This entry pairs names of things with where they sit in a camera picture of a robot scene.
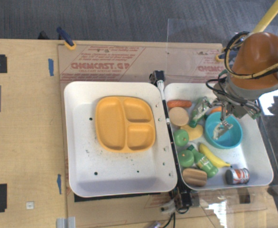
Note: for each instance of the orange toy sausage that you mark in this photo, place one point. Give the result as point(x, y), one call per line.
point(179, 103)

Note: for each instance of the thin black and white rod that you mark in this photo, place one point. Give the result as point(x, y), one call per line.
point(168, 125)

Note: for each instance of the blue bowl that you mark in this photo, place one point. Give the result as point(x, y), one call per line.
point(234, 139)

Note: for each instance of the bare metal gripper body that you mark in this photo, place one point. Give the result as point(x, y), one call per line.
point(236, 106)

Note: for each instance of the yellow banana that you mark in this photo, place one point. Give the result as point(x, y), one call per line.
point(211, 157)

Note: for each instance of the white plastic tray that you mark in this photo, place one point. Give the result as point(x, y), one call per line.
point(252, 160)
point(120, 170)

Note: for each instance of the clear bottle with green cap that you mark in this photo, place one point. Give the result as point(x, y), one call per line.
point(199, 110)

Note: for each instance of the green bottle with yellow label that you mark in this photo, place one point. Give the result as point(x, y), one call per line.
point(204, 163)

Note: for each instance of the orange and white can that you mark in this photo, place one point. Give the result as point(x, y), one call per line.
point(238, 176)

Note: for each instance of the green toy apple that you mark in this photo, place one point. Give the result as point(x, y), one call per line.
point(181, 138)

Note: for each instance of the small orange toy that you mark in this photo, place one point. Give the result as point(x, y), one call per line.
point(216, 110)

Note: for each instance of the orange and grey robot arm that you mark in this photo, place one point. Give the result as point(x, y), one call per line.
point(257, 56)

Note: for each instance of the brown toy bread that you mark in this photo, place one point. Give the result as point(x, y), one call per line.
point(194, 177)

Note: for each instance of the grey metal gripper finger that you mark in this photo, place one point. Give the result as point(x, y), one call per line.
point(216, 133)
point(227, 126)

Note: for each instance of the green round toy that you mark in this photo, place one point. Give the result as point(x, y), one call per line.
point(186, 158)

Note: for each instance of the yellow toy pear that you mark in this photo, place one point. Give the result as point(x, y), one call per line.
point(194, 132)

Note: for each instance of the tan round biscuit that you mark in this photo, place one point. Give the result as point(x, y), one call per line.
point(178, 116)

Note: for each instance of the orange divided plate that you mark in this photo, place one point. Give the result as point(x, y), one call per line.
point(113, 125)

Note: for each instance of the brown cardboard board red print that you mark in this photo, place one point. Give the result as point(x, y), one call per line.
point(139, 63)

